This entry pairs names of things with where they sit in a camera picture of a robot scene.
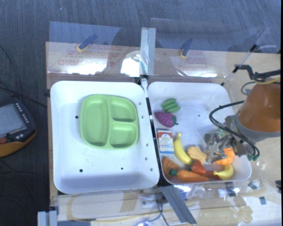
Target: green plate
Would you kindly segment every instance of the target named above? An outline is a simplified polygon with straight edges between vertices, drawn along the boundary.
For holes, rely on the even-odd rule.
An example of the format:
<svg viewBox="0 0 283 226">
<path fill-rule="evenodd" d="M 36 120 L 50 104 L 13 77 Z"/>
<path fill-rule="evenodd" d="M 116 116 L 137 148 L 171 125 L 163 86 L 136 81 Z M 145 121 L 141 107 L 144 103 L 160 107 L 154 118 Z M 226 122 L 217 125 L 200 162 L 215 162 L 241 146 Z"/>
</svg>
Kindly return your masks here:
<svg viewBox="0 0 283 226">
<path fill-rule="evenodd" d="M 125 149 L 138 138 L 138 116 L 128 99 L 111 95 L 88 96 L 81 108 L 81 137 L 90 146 Z"/>
</svg>

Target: black cable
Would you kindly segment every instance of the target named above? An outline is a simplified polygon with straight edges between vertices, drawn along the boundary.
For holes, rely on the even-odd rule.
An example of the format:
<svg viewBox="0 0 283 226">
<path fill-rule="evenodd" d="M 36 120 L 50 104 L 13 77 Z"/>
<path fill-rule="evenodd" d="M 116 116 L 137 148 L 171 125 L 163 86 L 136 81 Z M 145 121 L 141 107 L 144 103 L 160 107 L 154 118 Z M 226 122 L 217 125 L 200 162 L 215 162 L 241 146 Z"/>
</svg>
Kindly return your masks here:
<svg viewBox="0 0 283 226">
<path fill-rule="evenodd" d="M 20 206 L 21 211 L 23 212 L 22 215 L 26 215 L 25 207 L 24 207 L 22 204 L 20 204 L 17 200 L 11 199 L 11 198 L 0 198 L 0 201 L 10 201 L 10 202 L 14 202 L 14 203 L 17 204 L 18 206 Z M 19 225 L 17 225 L 17 224 L 14 224 L 13 221 L 9 220 L 6 215 L 4 215 L 4 217 L 2 217 L 2 218 L 3 218 L 6 222 L 8 222 L 9 224 L 11 224 L 11 225 L 13 225 L 13 226 L 19 226 Z"/>
<path fill-rule="evenodd" d="M 14 73 L 15 73 L 15 76 L 17 78 L 17 86 L 18 86 L 18 95 L 19 95 L 19 99 L 21 100 L 21 94 L 22 94 L 22 91 L 21 91 L 21 81 L 18 77 L 18 73 L 17 73 L 17 70 L 16 70 L 16 64 L 15 62 L 13 61 L 13 59 L 11 58 L 11 56 L 9 55 L 9 53 L 6 51 L 6 49 L 0 44 L 0 48 L 5 52 L 6 56 L 8 57 L 12 67 L 13 67 L 13 70 L 14 70 Z"/>
<path fill-rule="evenodd" d="M 1 83 L 2 85 L 4 85 L 8 90 L 12 90 L 7 84 L 5 84 L 4 82 L 2 82 L 1 80 L 0 80 L 0 83 Z"/>
<path fill-rule="evenodd" d="M 1 197 L 2 190 L 3 190 L 3 182 L 2 182 L 2 184 L 0 186 L 0 201 L 6 201 L 5 198 Z M 15 203 L 21 205 L 18 201 L 14 200 L 14 199 L 9 199 L 9 200 L 10 201 L 14 201 Z M 17 224 L 14 224 L 13 221 L 8 220 L 7 217 L 6 217 L 6 213 L 4 213 L 1 208 L 0 208 L 0 214 L 1 214 L 1 217 L 4 219 L 4 221 L 8 222 L 9 224 L 11 224 L 13 226 L 19 226 Z"/>
<path fill-rule="evenodd" d="M 247 142 L 254 150 L 253 152 L 253 160 L 255 161 L 259 156 L 260 156 L 260 151 L 258 150 L 258 148 L 248 139 L 246 138 L 245 136 L 243 135 L 240 135 L 238 133 L 236 133 L 235 131 L 229 129 L 228 127 L 226 127 L 225 125 L 221 124 L 220 122 L 218 122 L 214 117 L 213 117 L 213 114 L 218 111 L 218 110 L 221 110 L 223 108 L 226 108 L 226 107 L 229 107 L 229 106 L 234 106 L 234 105 L 238 105 L 238 104 L 242 104 L 244 102 L 243 101 L 238 101 L 238 102 L 234 102 L 234 103 L 230 103 L 230 104 L 227 104 L 227 105 L 223 105 L 223 106 L 219 106 L 218 108 L 216 108 L 215 110 L 211 111 L 211 113 L 209 114 L 209 119 L 211 120 L 211 122 L 213 122 L 215 125 L 217 125 L 219 128 L 241 138 L 243 141 Z"/>
<path fill-rule="evenodd" d="M 28 99 L 28 100 L 30 100 L 30 101 L 33 101 L 33 102 L 35 102 L 35 103 L 37 103 L 37 104 L 39 104 L 39 105 L 44 106 L 45 108 L 47 108 L 47 105 L 45 105 L 45 104 L 43 104 L 43 103 L 41 103 L 41 102 L 39 102 L 39 101 L 33 100 L 33 99 L 31 99 L 30 97 L 27 97 L 27 96 L 24 96 L 24 95 L 22 95 L 22 94 L 19 94 L 19 93 L 13 91 L 13 90 L 9 90 L 9 89 L 3 88 L 3 87 L 1 87 L 1 86 L 0 86 L 0 89 L 6 90 L 6 91 L 11 92 L 11 93 L 14 93 L 14 94 L 16 94 L 16 95 L 19 95 L 19 96 L 21 96 L 21 97 L 23 97 L 23 98 L 25 98 L 25 99 Z"/>
<path fill-rule="evenodd" d="M 15 176 L 18 176 L 18 178 L 21 180 L 21 182 L 23 183 L 23 185 L 27 188 L 28 192 L 30 193 L 32 199 L 33 199 L 33 204 L 34 204 L 34 207 L 35 207 L 35 213 L 37 213 L 37 200 L 36 198 L 34 197 L 34 194 L 33 192 L 31 191 L 31 188 L 28 186 L 28 184 L 23 180 L 23 178 L 21 177 L 21 175 L 33 175 L 33 174 L 29 174 L 29 173 L 18 173 L 16 171 L 14 171 L 10 166 L 8 166 L 6 163 L 2 162 L 0 160 L 0 163 L 3 164 L 5 167 L 7 167 L 10 171 L 12 171 L 12 173 L 8 173 L 6 174 L 7 176 L 10 176 L 12 174 L 14 174 Z"/>
<path fill-rule="evenodd" d="M 247 96 L 248 94 L 245 93 L 245 92 L 243 92 L 244 87 L 247 86 L 247 85 L 249 85 L 249 84 L 255 84 L 255 83 L 256 83 L 256 82 L 254 82 L 254 81 L 245 83 L 245 84 L 241 87 L 241 93 Z"/>
<path fill-rule="evenodd" d="M 159 210 L 159 215 L 155 219 L 149 220 L 147 222 L 153 222 L 153 221 L 159 219 L 160 217 L 162 217 L 164 222 L 165 222 L 165 224 L 167 226 L 169 226 L 169 224 L 167 223 L 166 218 L 165 218 L 165 216 L 163 214 L 163 204 L 162 203 L 157 203 L 157 207 L 158 207 L 158 210 Z"/>
<path fill-rule="evenodd" d="M 49 185 L 49 182 L 46 181 L 45 179 L 43 179 L 42 177 L 40 177 L 38 175 L 35 175 L 35 174 L 28 173 L 28 172 L 0 173 L 0 177 L 6 177 L 6 176 L 28 176 L 28 177 L 33 177 L 33 178 L 37 178 L 37 179 L 41 180 L 46 185 Z"/>
</svg>

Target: red toy food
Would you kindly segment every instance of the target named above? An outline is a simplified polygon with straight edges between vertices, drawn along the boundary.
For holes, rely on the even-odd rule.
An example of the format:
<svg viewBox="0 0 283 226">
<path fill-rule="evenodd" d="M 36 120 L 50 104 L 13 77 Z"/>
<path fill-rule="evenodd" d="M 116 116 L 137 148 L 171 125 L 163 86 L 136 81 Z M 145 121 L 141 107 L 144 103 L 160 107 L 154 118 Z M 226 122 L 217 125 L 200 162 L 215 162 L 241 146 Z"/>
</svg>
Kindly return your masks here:
<svg viewBox="0 0 283 226">
<path fill-rule="evenodd" d="M 207 170 L 202 165 L 201 161 L 193 160 L 191 163 L 191 171 L 198 174 L 205 174 Z"/>
</svg>

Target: toy banana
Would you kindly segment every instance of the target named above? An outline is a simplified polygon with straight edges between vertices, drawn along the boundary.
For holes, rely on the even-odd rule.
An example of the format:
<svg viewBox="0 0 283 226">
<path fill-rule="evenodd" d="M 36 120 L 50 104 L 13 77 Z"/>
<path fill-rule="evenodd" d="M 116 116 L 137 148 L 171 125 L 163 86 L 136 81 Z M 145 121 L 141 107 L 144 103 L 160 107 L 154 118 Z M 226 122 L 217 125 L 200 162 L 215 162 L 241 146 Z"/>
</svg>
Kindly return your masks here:
<svg viewBox="0 0 283 226">
<path fill-rule="evenodd" d="M 231 164 L 227 164 L 223 171 L 214 171 L 213 174 L 218 175 L 222 180 L 227 180 L 234 174 L 234 169 Z"/>
<path fill-rule="evenodd" d="M 189 155 L 183 150 L 183 145 L 181 144 L 181 133 L 177 134 L 177 138 L 174 140 L 174 153 L 177 158 L 186 165 L 191 165 L 192 159 Z"/>
</svg>

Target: gray carpet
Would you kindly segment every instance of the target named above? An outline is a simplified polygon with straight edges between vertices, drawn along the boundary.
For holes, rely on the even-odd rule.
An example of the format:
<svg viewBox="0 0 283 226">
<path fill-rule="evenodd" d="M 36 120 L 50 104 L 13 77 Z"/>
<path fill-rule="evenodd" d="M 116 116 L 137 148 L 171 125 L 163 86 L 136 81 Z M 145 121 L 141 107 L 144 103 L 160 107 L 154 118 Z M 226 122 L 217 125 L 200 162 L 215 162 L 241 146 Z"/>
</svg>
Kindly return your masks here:
<svg viewBox="0 0 283 226">
<path fill-rule="evenodd" d="M 0 159 L 0 226 L 34 226 L 37 212 L 49 210 L 45 42 L 76 40 L 67 29 L 60 36 L 65 23 L 155 27 L 162 48 L 179 48 L 189 36 L 192 49 L 239 52 L 269 28 L 256 52 L 281 48 L 281 0 L 0 0 L 0 45 L 14 61 L 0 48 L 0 81 L 16 92 L 20 82 L 37 125 L 29 145 Z M 140 39 L 123 33 L 119 43 L 139 46 Z M 0 102 L 12 95 L 0 89 Z"/>
</svg>

